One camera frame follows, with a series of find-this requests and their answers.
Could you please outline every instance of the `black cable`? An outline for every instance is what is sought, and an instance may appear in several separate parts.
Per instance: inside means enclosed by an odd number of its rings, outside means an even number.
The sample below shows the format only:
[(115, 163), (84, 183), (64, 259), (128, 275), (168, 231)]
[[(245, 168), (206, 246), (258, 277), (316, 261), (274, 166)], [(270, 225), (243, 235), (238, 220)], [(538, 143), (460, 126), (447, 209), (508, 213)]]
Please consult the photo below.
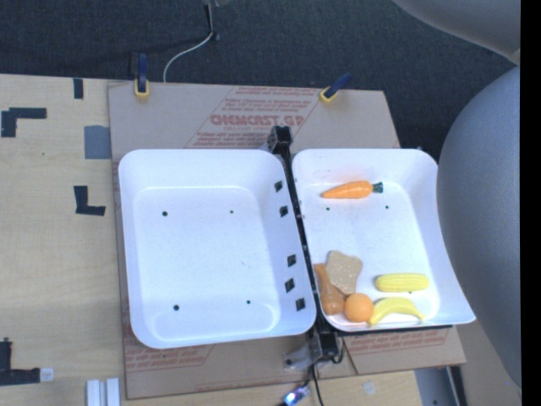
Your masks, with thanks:
[(312, 379), (311, 366), (306, 370), (306, 379), (304, 379), (304, 384), (302, 387), (306, 387), (310, 383), (310, 379)]
[(315, 364), (311, 365), (311, 370), (312, 370), (312, 377), (314, 378), (315, 392), (318, 395), (318, 400), (320, 401), (320, 405), (324, 406), (323, 400), (321, 400), (321, 393), (320, 393), (320, 386), (318, 384), (318, 378), (315, 375)]
[(340, 349), (340, 355), (338, 355), (338, 359), (332, 358), (332, 362), (334, 364), (340, 364), (342, 360), (344, 359), (344, 355), (346, 354), (346, 342), (344, 339), (342, 339), (342, 347)]

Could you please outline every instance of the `cardboard sheet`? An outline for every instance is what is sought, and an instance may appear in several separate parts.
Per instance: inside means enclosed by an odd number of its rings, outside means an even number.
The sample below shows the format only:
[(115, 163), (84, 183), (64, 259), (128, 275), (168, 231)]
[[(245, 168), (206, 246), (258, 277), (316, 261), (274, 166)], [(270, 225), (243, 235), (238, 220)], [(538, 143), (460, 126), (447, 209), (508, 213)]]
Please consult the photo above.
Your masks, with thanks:
[[(133, 82), (110, 83), (112, 164), (117, 221), (127, 396), (130, 399), (302, 381), (283, 369), (282, 355), (304, 336), (191, 348), (154, 350), (130, 329), (117, 167), (136, 149), (260, 148), (272, 126), (292, 129), (292, 153), (308, 148), (399, 147), (385, 96), (379, 91), (340, 91), (330, 104), (317, 89), (154, 84), (137, 98)], [(339, 365), (320, 377), (459, 364), (465, 361), (454, 327), (420, 332), (347, 337)]]

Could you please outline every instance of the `beige table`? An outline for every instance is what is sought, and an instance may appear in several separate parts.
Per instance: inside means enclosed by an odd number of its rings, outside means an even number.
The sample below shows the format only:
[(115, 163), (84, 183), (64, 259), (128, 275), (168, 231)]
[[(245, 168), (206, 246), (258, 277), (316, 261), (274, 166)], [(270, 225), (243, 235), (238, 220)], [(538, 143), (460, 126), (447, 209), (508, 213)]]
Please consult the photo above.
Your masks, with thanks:
[[(0, 110), (45, 107), (0, 138), (0, 337), (12, 367), (52, 367), (54, 381), (0, 387), (1, 405), (85, 404), (89, 379), (118, 377), (123, 341), (110, 160), (86, 160), (84, 127), (108, 126), (107, 81), (0, 75)], [(75, 214), (74, 186), (105, 216)], [(122, 404), (278, 404), (295, 385), (243, 388)], [(413, 371), (320, 381), (325, 405), (420, 405)], [(315, 395), (303, 402), (316, 405)]]

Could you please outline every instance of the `blue clamp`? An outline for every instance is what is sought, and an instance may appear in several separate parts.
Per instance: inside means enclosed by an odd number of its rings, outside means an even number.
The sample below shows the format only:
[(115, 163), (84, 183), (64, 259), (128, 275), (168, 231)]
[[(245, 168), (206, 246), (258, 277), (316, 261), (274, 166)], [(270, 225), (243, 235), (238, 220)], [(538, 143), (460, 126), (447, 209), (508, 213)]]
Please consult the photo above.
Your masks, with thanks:
[(140, 54), (137, 60), (137, 78), (134, 82), (134, 91), (137, 97), (147, 97), (150, 94), (150, 83), (146, 78), (148, 63), (146, 54)]
[(324, 102), (325, 104), (328, 104), (336, 97), (336, 93), (345, 87), (347, 83), (351, 80), (352, 75), (347, 73), (344, 74), (342, 77), (340, 77), (338, 80), (336, 80), (332, 85), (329, 87), (324, 88), (320, 92), (320, 100)]

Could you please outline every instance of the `blue light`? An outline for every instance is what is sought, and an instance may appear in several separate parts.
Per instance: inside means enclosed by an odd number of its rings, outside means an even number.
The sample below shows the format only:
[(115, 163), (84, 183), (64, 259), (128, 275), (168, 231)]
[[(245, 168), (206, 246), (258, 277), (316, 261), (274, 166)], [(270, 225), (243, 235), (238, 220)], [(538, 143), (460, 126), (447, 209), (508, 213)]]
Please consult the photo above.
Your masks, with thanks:
[(286, 395), (286, 398), (285, 398), (286, 403), (288, 405), (295, 404), (295, 403), (292, 403), (295, 401), (295, 397), (296, 397), (295, 392), (290, 392), (288, 395)]

